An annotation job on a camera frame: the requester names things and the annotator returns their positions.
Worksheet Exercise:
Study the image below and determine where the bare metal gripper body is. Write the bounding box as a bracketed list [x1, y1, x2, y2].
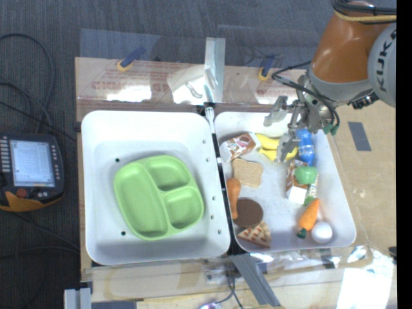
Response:
[288, 75, 338, 133]

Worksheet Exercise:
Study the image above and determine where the yellow banana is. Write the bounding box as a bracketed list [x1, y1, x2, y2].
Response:
[254, 133, 299, 163]

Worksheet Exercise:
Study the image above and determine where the blue plastic bottle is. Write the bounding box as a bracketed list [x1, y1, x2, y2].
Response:
[295, 127, 316, 167]

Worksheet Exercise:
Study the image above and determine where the green apple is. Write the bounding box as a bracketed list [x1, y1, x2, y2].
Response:
[294, 165, 319, 186]

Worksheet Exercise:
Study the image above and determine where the white plastic tray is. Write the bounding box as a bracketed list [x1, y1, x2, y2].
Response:
[213, 111, 358, 254]
[80, 109, 232, 267]

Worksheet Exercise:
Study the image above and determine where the brown and white carton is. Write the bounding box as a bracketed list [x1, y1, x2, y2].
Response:
[220, 133, 262, 164]

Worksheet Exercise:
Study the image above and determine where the tan bread slice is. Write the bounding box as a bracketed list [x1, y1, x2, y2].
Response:
[232, 158, 265, 189]

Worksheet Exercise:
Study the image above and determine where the orange and white carton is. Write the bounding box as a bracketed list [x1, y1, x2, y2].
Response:
[285, 159, 310, 205]

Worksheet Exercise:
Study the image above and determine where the green and white packet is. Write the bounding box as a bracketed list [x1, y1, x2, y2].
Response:
[303, 172, 321, 207]

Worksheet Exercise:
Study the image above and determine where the thin black and white rod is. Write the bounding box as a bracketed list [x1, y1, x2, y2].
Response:
[204, 106, 233, 238]

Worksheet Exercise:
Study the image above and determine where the orange chicken drumstick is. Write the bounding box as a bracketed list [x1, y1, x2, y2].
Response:
[225, 176, 242, 220]

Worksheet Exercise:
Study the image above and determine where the orange carrot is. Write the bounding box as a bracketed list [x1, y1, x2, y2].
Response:
[295, 198, 321, 239]

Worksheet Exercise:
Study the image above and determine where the brown round biscuit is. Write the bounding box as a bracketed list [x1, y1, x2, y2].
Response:
[236, 198, 265, 229]

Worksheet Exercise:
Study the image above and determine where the brown cardboard board red print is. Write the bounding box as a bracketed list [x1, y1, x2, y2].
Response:
[74, 56, 397, 304]

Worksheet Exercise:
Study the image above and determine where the pizza slice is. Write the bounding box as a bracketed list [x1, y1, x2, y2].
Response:
[237, 221, 272, 248]

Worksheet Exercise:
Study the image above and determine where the white egg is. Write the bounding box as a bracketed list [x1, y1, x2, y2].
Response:
[310, 220, 333, 245]

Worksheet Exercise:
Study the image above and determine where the green divided plate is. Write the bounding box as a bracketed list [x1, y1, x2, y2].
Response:
[113, 154, 206, 241]

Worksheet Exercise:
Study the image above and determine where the black cylinder on white bracket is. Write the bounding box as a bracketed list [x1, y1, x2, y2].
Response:
[347, 90, 380, 110]

